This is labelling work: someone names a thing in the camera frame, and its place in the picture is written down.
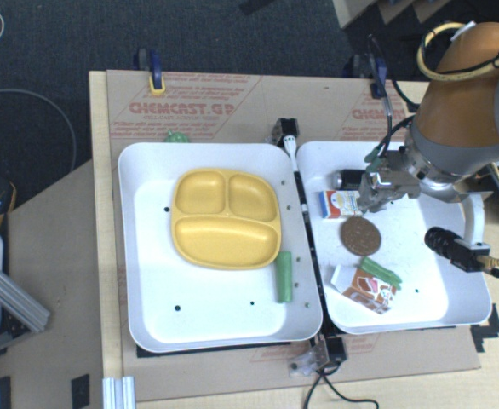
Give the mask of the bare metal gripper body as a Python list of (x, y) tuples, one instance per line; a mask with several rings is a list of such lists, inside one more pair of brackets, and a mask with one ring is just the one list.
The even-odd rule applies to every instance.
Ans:
[(386, 199), (415, 199), (422, 193), (436, 194), (442, 190), (439, 171), (416, 149), (388, 150), (383, 155), (374, 149), (364, 161), (367, 166), (361, 188), (372, 190), (371, 206)]

